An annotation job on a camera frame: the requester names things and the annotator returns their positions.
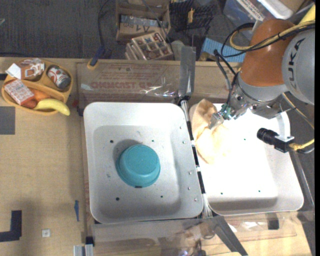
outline white square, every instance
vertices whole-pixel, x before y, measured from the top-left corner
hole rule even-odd
[[[49,238],[50,235],[51,235],[51,233],[50,233],[50,229],[49,228],[42,229],[42,237],[43,238]]]

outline gray square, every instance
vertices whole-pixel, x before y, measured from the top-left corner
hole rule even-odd
[[[16,133],[16,108],[14,106],[0,106],[0,135],[14,135]]]

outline table surface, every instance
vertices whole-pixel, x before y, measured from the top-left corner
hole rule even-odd
[[[0,57],[0,74],[16,60],[19,58]],[[69,256],[73,253],[73,246],[83,244],[88,234],[83,119],[72,107],[78,96],[77,64],[88,60],[48,60],[65,67],[74,77],[67,102],[71,115],[42,116],[16,108],[14,134],[0,135],[0,232],[10,230],[11,211],[22,210],[22,236],[19,241],[0,243],[4,256]],[[0,97],[0,107],[8,106]],[[75,201],[79,203],[79,221]],[[302,225],[299,222],[293,222],[293,225],[295,236],[244,241],[242,245],[249,255],[311,255]],[[43,229],[50,229],[51,236],[42,237]],[[96,255],[104,255],[98,252],[98,248],[95,250]],[[219,246],[206,250],[224,255]]]

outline gray floor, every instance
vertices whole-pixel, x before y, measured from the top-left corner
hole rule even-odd
[[[225,0],[213,0],[216,8],[210,23],[208,36],[223,42],[235,26],[223,15]],[[98,12],[105,0],[0,0],[0,56],[34,56],[39,58],[92,58],[100,46]],[[115,0],[110,0],[103,10],[107,13],[101,20],[102,36],[106,47],[112,49],[111,59],[124,59],[125,46],[117,44],[115,24]],[[190,45],[190,37],[197,38],[199,31],[188,33],[171,30],[170,39],[182,40]],[[201,40],[197,42],[198,50]],[[305,104],[295,103],[307,115]],[[304,142],[306,134],[313,134],[307,124],[293,111],[289,113],[292,135]],[[315,199],[315,153],[300,155],[301,164]],[[306,221],[305,233],[313,255],[315,255],[315,221]]]

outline can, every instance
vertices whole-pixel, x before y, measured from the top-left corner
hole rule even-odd
[[[67,73],[56,65],[48,69],[47,75],[60,89],[66,88],[71,82],[71,78]]]

